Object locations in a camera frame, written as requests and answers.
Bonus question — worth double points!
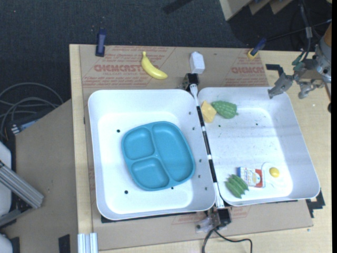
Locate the yellow banana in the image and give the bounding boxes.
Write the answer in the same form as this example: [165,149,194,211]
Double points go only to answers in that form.
[141,51,169,80]

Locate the brown cardboard board, red print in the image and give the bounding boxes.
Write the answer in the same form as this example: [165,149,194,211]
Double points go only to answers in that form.
[78,45,314,251]

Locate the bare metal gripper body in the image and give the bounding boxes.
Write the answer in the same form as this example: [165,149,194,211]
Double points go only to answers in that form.
[293,60,332,85]

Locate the black block with thin wires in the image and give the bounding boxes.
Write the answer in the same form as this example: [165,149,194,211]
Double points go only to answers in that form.
[181,73,200,91]
[207,207,233,229]

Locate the blue divided plate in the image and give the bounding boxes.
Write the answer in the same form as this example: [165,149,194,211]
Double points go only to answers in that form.
[121,121,196,192]

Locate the white fried egg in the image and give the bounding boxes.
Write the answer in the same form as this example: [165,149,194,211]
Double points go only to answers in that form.
[261,161,287,189]

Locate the green pea pods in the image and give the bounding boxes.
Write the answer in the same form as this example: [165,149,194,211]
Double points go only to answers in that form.
[224,174,250,200]

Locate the small white carton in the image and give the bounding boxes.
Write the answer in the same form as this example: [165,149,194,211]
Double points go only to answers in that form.
[189,51,206,75]

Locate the white and red carton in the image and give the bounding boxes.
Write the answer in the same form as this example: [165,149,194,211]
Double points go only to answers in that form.
[236,167,266,189]

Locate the green bumpy toy vegetable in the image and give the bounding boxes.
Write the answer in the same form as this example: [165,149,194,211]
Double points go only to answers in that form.
[211,100,240,120]

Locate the white plastic tray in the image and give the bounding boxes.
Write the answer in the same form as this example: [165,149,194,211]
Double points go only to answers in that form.
[196,86,321,207]
[87,89,217,220]

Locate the thin black and white rod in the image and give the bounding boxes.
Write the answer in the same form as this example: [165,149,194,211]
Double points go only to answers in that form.
[190,84,225,208]

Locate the yellow cheese wedge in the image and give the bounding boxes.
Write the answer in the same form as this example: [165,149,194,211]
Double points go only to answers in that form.
[200,100,217,124]

